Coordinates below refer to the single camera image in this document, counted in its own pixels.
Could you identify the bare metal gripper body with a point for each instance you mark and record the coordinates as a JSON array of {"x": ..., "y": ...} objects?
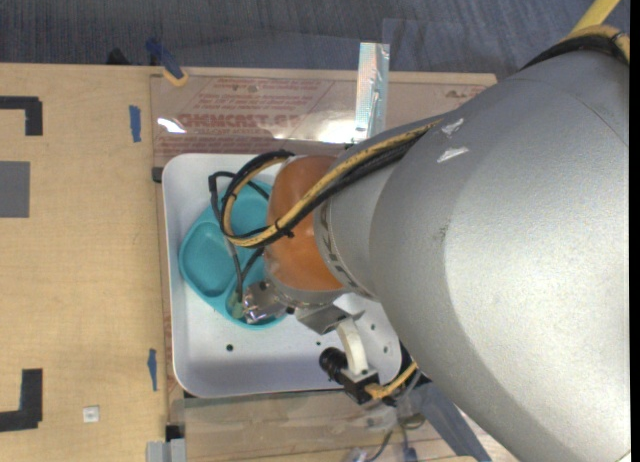
[{"x": 262, "y": 302}]

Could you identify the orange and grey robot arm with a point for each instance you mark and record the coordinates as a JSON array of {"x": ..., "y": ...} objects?
[{"x": 500, "y": 250}]

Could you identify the black cylinder on white bracket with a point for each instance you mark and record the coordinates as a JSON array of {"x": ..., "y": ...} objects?
[{"x": 353, "y": 347}]

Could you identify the blue divided plate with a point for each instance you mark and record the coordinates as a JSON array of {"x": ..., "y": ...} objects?
[{"x": 207, "y": 260}]

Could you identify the white plastic tray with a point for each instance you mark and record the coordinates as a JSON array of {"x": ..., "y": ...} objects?
[{"x": 260, "y": 360}]

